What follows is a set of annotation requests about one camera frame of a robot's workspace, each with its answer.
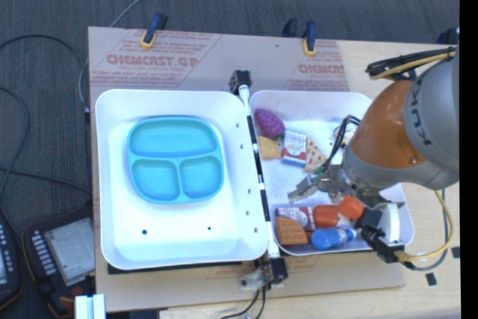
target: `plastic bottle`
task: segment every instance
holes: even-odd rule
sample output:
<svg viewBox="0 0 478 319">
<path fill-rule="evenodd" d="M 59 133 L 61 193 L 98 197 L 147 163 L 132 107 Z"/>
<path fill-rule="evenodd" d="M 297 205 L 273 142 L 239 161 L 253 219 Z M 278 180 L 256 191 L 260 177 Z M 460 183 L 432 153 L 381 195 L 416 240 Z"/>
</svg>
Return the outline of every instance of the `plastic bottle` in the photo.
<svg viewBox="0 0 478 319">
<path fill-rule="evenodd" d="M 354 229 L 342 229 L 340 227 L 329 227 L 328 229 L 317 229 L 312 233 L 312 245 L 318 250 L 335 249 L 346 242 L 353 241 L 357 236 Z"/>
</svg>

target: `gray carpet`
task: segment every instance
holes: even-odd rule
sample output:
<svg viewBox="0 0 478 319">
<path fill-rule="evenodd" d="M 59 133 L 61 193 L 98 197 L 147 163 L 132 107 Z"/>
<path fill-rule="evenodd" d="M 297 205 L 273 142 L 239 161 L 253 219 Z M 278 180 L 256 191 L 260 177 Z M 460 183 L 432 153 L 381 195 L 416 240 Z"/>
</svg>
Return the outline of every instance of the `gray carpet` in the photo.
<svg viewBox="0 0 478 319">
<path fill-rule="evenodd" d="M 90 187 L 85 145 L 84 106 L 78 77 L 87 58 L 87 27 L 109 26 L 134 0 L 0 0 L 0 44 L 27 34 L 0 50 L 0 87 L 28 107 L 28 133 L 14 169 Z M 313 19 L 317 38 L 435 43 L 459 25 L 460 0 L 142 0 L 116 23 L 147 28 L 152 15 L 169 16 L 167 29 L 220 34 L 281 36 L 296 17 L 300 33 Z M 87 97 L 87 78 L 84 82 Z M 25 116 L 19 103 L 0 88 L 0 165 L 13 159 Z M 5 170 L 0 169 L 0 182 Z M 32 223 L 80 208 L 87 195 L 79 188 L 11 173 L 0 197 L 18 233 Z M 53 318 L 24 273 L 23 290 L 0 317 Z"/>
</svg>

